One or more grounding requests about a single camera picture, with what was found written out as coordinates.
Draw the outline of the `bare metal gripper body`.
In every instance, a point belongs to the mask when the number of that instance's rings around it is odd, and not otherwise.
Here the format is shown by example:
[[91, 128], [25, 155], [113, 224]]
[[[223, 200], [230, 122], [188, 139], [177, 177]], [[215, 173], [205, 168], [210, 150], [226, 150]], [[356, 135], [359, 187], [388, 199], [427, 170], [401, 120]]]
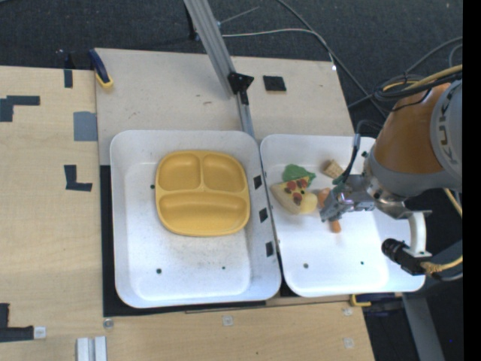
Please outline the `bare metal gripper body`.
[[337, 185], [337, 196], [349, 199], [349, 211], [383, 212], [393, 219], [407, 219], [405, 198], [388, 191], [376, 178], [363, 174], [350, 175]]

